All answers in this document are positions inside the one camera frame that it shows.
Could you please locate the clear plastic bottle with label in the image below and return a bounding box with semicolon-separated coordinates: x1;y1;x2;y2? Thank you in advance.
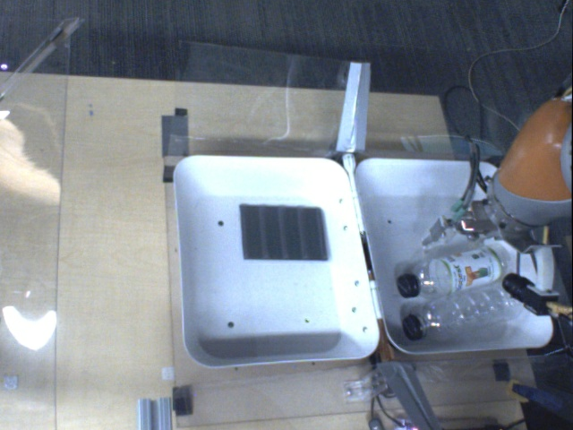
396;243;517;299

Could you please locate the black cylinder on white bracket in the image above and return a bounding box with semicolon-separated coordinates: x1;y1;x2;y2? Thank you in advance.
501;244;561;316

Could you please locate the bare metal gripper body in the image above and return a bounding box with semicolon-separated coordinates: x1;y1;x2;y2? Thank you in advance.
447;198;535;249

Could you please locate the dark grey ribbed rectangular block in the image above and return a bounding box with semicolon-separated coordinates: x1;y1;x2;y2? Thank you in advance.
238;202;331;262

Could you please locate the clear plastic bottle without label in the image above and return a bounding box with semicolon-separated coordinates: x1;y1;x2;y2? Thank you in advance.
400;286;523;342

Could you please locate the white plastic tray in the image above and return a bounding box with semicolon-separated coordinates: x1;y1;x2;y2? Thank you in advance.
354;157;557;356
172;154;381;369

